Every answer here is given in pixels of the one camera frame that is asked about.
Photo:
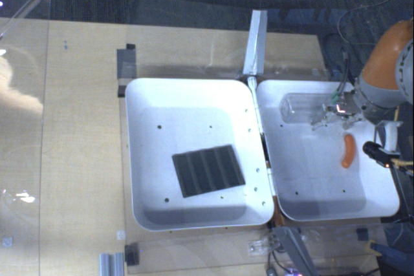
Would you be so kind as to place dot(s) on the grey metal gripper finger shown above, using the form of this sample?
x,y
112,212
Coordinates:
x,y
321,123
351,123

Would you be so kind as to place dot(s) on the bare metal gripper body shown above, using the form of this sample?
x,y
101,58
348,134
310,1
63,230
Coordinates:
x,y
343,108

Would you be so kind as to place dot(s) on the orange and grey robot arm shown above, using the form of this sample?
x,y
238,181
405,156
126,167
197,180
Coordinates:
x,y
378,58

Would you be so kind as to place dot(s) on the orange sausage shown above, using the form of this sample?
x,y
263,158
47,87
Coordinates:
x,y
348,150

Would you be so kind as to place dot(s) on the clear plastic bottle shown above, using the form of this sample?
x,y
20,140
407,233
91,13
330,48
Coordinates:
x,y
297,108

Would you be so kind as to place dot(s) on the white plastic tray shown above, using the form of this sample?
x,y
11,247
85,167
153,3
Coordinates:
x,y
310,171
194,116

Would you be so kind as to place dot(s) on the black ribbed rectangular mat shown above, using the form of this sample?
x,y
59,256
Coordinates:
x,y
208,171

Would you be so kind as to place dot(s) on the black cylinder on white bracket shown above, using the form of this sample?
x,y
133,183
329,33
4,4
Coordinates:
x,y
376,152

